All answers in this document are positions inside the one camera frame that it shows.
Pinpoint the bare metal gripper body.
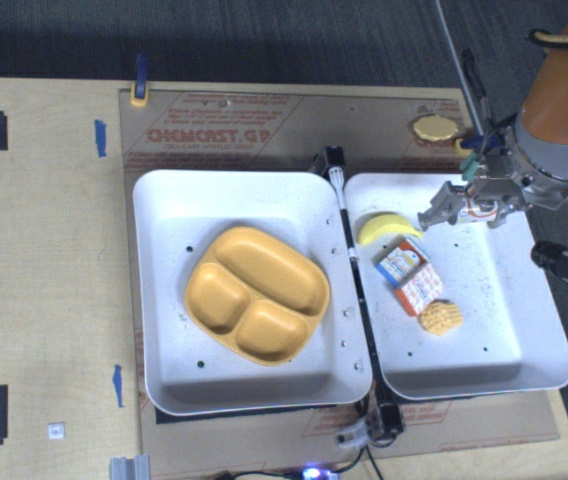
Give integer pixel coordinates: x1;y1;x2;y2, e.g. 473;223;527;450
465;151;568;213

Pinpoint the yellow banana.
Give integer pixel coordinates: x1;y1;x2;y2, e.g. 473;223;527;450
355;211;425;248

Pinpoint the blue and orange carton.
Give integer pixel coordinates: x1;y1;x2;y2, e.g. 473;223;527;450
374;237;431;290

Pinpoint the pale yellow round biscuit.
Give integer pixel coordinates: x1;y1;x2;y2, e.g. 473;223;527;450
411;113;461;143

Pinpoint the orange and white carton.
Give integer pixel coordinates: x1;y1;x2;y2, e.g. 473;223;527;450
394;262;447;318

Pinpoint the white plastic tray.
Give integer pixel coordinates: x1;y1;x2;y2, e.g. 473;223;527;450
343;171;568;402
131;168;374;417

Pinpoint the thin black and white rod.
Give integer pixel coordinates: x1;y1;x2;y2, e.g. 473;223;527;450
328;164;393;412

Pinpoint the yellow waffle biscuit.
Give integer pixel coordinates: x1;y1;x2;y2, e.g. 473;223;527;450
417;299;465;338

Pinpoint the orange divided plate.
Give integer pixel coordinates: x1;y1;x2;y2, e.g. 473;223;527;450
183;225;332;368

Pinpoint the black cylinder on white bracket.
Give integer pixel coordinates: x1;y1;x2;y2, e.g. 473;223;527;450
530;198;568;288

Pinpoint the black block with thin wires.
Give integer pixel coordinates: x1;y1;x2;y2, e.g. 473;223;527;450
308;145;348;177
362;401;406;440

